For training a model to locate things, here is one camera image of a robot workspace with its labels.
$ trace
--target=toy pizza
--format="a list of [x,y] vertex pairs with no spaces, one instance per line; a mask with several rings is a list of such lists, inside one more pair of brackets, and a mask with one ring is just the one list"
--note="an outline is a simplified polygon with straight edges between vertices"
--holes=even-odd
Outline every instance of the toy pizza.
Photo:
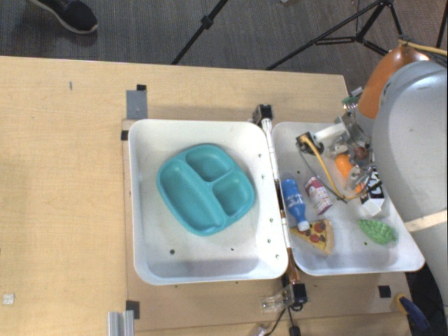
[[290,231],[327,255],[335,245],[333,226],[328,219],[310,223],[309,229],[304,232],[299,231],[297,227],[290,228]]

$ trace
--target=table surface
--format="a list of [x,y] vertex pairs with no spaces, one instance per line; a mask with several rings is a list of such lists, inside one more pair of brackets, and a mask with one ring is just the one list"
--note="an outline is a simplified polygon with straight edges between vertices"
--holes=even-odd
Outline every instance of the table surface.
[[[137,84],[148,88],[148,116],[163,119],[247,120],[264,103],[276,123],[331,123],[347,95],[335,75],[0,57],[0,293],[15,295],[0,305],[0,335],[105,335],[108,312],[124,311],[135,292],[120,133],[126,91]],[[325,306],[323,291],[310,297],[311,311],[295,316],[303,335],[410,335],[392,300],[377,296],[385,284],[409,295],[403,273],[304,280],[333,301]],[[253,303],[278,281],[228,284],[201,294],[142,288],[159,310],[137,334],[249,336],[272,325],[277,315],[250,306],[233,317],[230,299],[222,315],[201,302],[227,293]],[[173,310],[176,295],[182,308]],[[277,334],[288,327],[282,321]]]

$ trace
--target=metal bracket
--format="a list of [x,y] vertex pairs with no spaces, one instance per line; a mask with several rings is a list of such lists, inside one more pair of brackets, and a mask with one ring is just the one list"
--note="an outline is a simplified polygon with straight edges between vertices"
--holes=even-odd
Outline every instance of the metal bracket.
[[290,283],[273,296],[261,299],[261,309],[264,314],[278,314],[292,304],[294,304],[294,291]]
[[134,312],[109,312],[108,336],[134,336]]
[[148,98],[145,85],[137,85],[136,90],[126,91],[126,116],[128,120],[148,118]]
[[270,104],[259,104],[254,112],[252,112],[252,122],[262,127],[261,121],[264,119],[273,120],[274,113]]

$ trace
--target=black sneaker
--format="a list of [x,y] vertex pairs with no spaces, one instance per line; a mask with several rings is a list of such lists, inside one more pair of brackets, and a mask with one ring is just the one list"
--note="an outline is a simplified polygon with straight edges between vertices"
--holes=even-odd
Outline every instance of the black sneaker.
[[76,34],[89,34],[98,27],[92,10],[79,0],[30,0],[53,13],[63,27]]

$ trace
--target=water bottle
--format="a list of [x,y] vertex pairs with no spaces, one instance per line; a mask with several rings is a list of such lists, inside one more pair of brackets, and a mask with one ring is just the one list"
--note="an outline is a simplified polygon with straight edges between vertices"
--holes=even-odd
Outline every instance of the water bottle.
[[281,190],[285,199],[286,208],[297,220],[297,227],[301,232],[309,229],[308,220],[305,218],[305,203],[294,179],[285,179],[281,182]]

